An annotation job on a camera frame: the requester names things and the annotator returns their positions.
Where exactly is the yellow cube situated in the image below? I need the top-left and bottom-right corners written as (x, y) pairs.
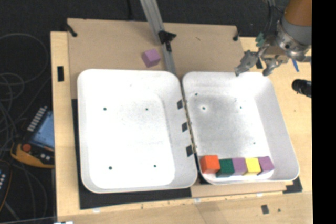
top-left (243, 157), bottom-right (262, 176)

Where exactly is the orange cube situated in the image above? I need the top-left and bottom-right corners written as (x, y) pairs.
top-left (199, 154), bottom-right (221, 175)

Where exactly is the white plastic tray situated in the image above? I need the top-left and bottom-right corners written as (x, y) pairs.
top-left (77, 68), bottom-right (198, 194)
top-left (182, 71), bottom-right (300, 186)

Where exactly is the black cylinder on white bracket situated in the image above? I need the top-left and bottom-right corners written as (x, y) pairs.
top-left (291, 78), bottom-right (312, 99)

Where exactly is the purple cube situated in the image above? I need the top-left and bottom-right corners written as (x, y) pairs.
top-left (232, 157), bottom-right (249, 176)
top-left (141, 48), bottom-right (162, 69)
top-left (257, 155), bottom-right (275, 175)

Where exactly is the brown cardboard board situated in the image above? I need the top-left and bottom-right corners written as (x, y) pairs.
top-left (67, 17), bottom-right (295, 199)

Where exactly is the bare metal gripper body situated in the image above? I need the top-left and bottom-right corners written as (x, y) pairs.
top-left (259, 29), bottom-right (312, 63)

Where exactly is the green cube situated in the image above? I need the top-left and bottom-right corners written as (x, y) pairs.
top-left (215, 158), bottom-right (235, 178)

